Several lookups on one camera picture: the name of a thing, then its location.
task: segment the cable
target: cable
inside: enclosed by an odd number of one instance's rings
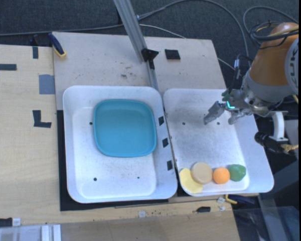
[[[172,31],[169,31],[169,30],[166,30],[166,29],[162,29],[162,28],[160,28],[160,27],[156,27],[156,26],[152,26],[152,25],[146,25],[146,24],[140,24],[140,26],[143,26],[143,27],[151,27],[151,28],[155,28],[155,29],[158,29],[158,30],[163,30],[163,31],[166,31],[166,32],[168,32],[168,33],[171,33],[171,34],[173,34],[173,35],[175,35],[175,36],[178,36],[178,37],[180,37],[180,38],[187,39],[186,37],[183,37],[183,36],[181,36],[181,35],[179,35],[179,34],[176,34],[176,33],[172,32]]]
[[[178,36],[178,37],[180,37],[180,38],[187,39],[186,37],[183,37],[183,36],[181,36],[181,35],[179,35],[179,34],[177,34],[177,33],[174,33],[174,32],[172,32],[172,31],[169,31],[169,30],[166,30],[166,29],[163,29],[163,28],[160,28],[160,27],[156,27],[156,26],[152,26],[152,25],[146,25],[146,24],[140,24],[140,26],[143,26],[143,27],[151,27],[151,28],[163,30],[163,31],[166,31],[166,32],[168,32],[168,33],[171,33],[171,34],[173,34],[173,35],[175,35],[175,36]],[[222,59],[220,59],[220,58],[218,58],[218,57],[217,57],[217,59],[218,59],[220,62],[222,62],[222,63],[224,63],[225,65],[227,65],[228,67],[230,67],[232,70],[236,71],[236,70],[235,70],[230,64],[228,64],[227,62],[223,61]]]
[[[246,55],[248,56],[248,48],[247,48],[247,43],[246,43],[246,40],[245,40],[245,36],[244,36],[244,32],[243,32],[243,29],[240,25],[240,23],[238,22],[238,20],[236,19],[236,17],[227,9],[225,8],[224,6],[214,2],[214,1],[211,1],[211,0],[178,0],[178,1],[175,1],[175,2],[172,2],[170,4],[167,4],[157,10],[154,10],[154,11],[151,11],[151,12],[148,12],[148,13],[145,13],[143,15],[140,15],[138,16],[137,15],[137,19],[140,21],[140,20],[143,20],[147,17],[150,17],[168,7],[171,7],[173,5],[176,5],[176,4],[179,4],[179,3],[182,3],[182,2],[188,2],[188,1],[203,1],[203,2],[208,2],[208,3],[212,3],[214,5],[217,5],[218,7],[222,8],[223,10],[225,10],[233,19],[234,21],[237,23],[241,33],[242,33],[242,37],[243,37],[243,42],[244,42],[244,46],[245,46],[245,52],[246,52]],[[113,25],[113,26],[108,26],[108,27],[97,27],[97,28],[89,28],[89,29],[72,29],[72,30],[53,30],[55,32],[82,32],[82,31],[95,31],[95,30],[105,30],[105,29],[111,29],[111,28],[118,28],[118,27],[122,27],[123,24],[120,24],[120,25]],[[34,34],[47,34],[47,33],[51,33],[53,31],[38,31],[38,32],[24,32],[24,33],[8,33],[8,34],[0,34],[0,37],[6,37],[6,36],[20,36],[20,35],[34,35]]]
[[[248,60],[249,62],[252,62],[253,60],[251,58],[249,58],[248,56],[245,56],[245,55],[242,55],[242,54],[238,54],[236,56],[236,59],[234,61],[234,69],[235,69],[235,72],[234,72],[234,75],[233,75],[233,79],[232,79],[232,83],[230,85],[230,87],[228,88],[228,92],[231,93],[234,85],[235,85],[235,81],[237,79],[239,79],[240,75],[241,75],[241,72],[240,72],[240,57],[243,57],[244,59]]]
[[[259,50],[263,50],[263,49],[267,49],[267,48],[270,48],[270,47],[277,47],[277,46],[280,46],[280,45],[282,45],[284,42],[286,41],[286,38],[283,38],[283,40],[280,42],[280,43],[278,43],[277,45],[274,45],[274,46],[263,46],[263,47],[261,47],[261,43],[259,43],[259,42],[253,42],[253,45],[256,47],[256,48],[258,48]]]
[[[286,37],[289,37],[289,36],[294,36],[294,35],[297,35],[297,32],[296,32],[296,29],[294,30],[284,30],[284,31],[281,31],[281,33],[279,32],[279,34],[277,35],[268,35],[268,36],[259,36],[257,35],[257,32],[261,31],[262,29],[265,29],[265,28],[270,28],[270,27],[276,27],[278,26],[279,22],[264,22],[264,23],[261,23],[255,27],[253,27],[250,31],[250,37],[251,39],[255,40],[255,41],[270,41],[270,40],[277,40],[277,39],[281,39],[281,38],[286,38]]]
[[[227,8],[225,8],[224,6],[222,6],[222,5],[214,2],[212,0],[178,0],[178,1],[172,2],[172,3],[168,4],[168,5],[165,5],[165,6],[159,8],[157,10],[154,10],[152,12],[140,15],[140,16],[138,16],[138,18],[142,20],[142,19],[145,19],[146,17],[149,17],[149,16],[151,16],[151,15],[153,15],[155,13],[158,13],[158,12],[164,10],[164,9],[167,9],[168,7],[171,7],[173,5],[176,5],[176,4],[179,4],[179,3],[182,3],[182,2],[189,2],[189,1],[203,1],[203,2],[208,2],[208,3],[212,3],[212,4],[214,4],[214,5],[222,8],[223,10],[225,10],[233,18],[233,20],[237,23],[237,25],[238,25],[238,27],[239,27],[239,29],[241,31],[242,37],[243,37],[243,42],[244,42],[244,47],[245,47],[246,55],[249,56],[249,52],[248,52],[248,48],[247,48],[247,43],[246,43],[244,31],[243,31],[240,23],[238,22],[238,20],[236,19],[236,17]]]
[[[229,66],[232,70],[236,71],[236,69],[234,69],[230,64],[228,64],[227,62],[223,61],[220,58],[217,58],[220,62],[224,63],[225,65]]]
[[[290,96],[287,96],[287,97],[285,97],[286,99],[289,99],[289,101],[284,101],[283,103],[298,103],[298,100],[296,100],[295,98],[294,98],[294,96],[296,97],[296,95],[290,95]]]
[[[299,144],[297,144],[297,145],[282,144],[282,145],[280,145],[280,146],[281,146],[284,150],[286,150],[287,152],[299,148]]]
[[[277,102],[276,104],[271,105],[271,108],[269,109],[269,111],[274,111],[274,110],[278,109],[278,108],[280,107],[280,105],[283,103],[283,101],[284,101],[284,98],[281,99],[281,100],[280,100],[279,102]],[[256,115],[255,120],[258,120],[258,119],[260,119],[260,118],[262,118],[262,116]]]
[[[283,16],[289,18],[290,20],[292,20],[292,21],[295,22],[295,23],[298,23],[298,21],[297,21],[296,19],[292,18],[291,16],[289,16],[289,15],[285,14],[284,12],[281,12],[280,10],[277,10],[277,9],[275,9],[275,8],[267,7],[267,6],[254,6],[254,7],[251,7],[251,8],[249,8],[249,9],[247,9],[247,10],[245,11],[245,13],[243,14],[243,25],[244,25],[244,28],[245,28],[245,30],[247,31],[248,34],[250,34],[250,31],[249,31],[249,29],[248,29],[247,26],[246,26],[246,23],[245,23],[245,17],[246,17],[246,15],[247,15],[247,13],[248,13],[249,11],[254,10],[254,9],[266,9],[266,10],[271,10],[271,11],[277,12],[277,13],[279,13],[279,14],[282,14]]]
[[[269,35],[269,37],[272,37],[272,36],[278,36],[278,35],[281,35],[281,34],[284,34],[284,33],[293,32],[293,31],[298,31],[298,30],[299,30],[299,26],[294,26],[294,27],[288,28],[288,29],[286,29],[286,30],[282,30],[282,31],[275,32],[275,33]]]

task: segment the white sink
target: white sink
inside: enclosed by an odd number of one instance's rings
[[[95,143],[93,112],[107,99],[131,99],[153,111],[157,145],[146,156],[120,158],[102,154]],[[151,87],[71,86],[63,94],[67,189],[80,203],[168,199],[177,178],[163,101]]]
[[[215,101],[221,101],[224,89],[168,89],[163,96],[167,122],[178,172],[205,162],[212,169],[240,164],[246,167],[241,181],[229,180],[203,185],[191,196],[264,193],[273,188],[274,179],[263,146],[254,140],[258,132],[254,116],[245,116],[230,125],[230,112],[204,125],[204,114]]]

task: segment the blue dish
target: blue dish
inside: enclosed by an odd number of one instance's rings
[[[94,109],[93,127],[96,145],[104,155],[145,156],[157,144],[153,111],[141,101],[103,100]]]

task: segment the wooden table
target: wooden table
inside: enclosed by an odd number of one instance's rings
[[[219,69],[212,42],[201,42],[213,51],[211,57],[207,54],[203,57],[208,57]],[[0,70],[0,218],[20,218],[22,225],[92,223],[134,219],[143,211],[146,218],[165,217],[160,221],[168,229],[174,227],[174,220],[184,222],[189,216],[198,217],[194,220],[204,224],[205,218],[195,211],[209,206],[211,217],[221,223],[226,220],[229,239],[239,240],[231,205],[224,203],[225,212],[220,212],[221,204],[216,197],[172,197],[164,204],[60,211],[56,96],[40,94],[39,90],[40,75],[55,76],[54,56],[50,47],[38,47],[38,58],[34,52],[30,46],[0,45],[0,64],[17,66],[16,71]],[[41,111],[41,121],[51,123],[50,128],[34,126],[34,110]],[[203,235],[205,228],[197,227],[198,235]]]

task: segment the black clip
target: black clip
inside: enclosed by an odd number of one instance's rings
[[[141,54],[144,58],[144,61],[149,63],[149,67],[152,70],[155,70],[155,66],[154,66],[154,58],[157,56],[157,54],[159,54],[158,51],[153,51],[147,48],[142,49]]]

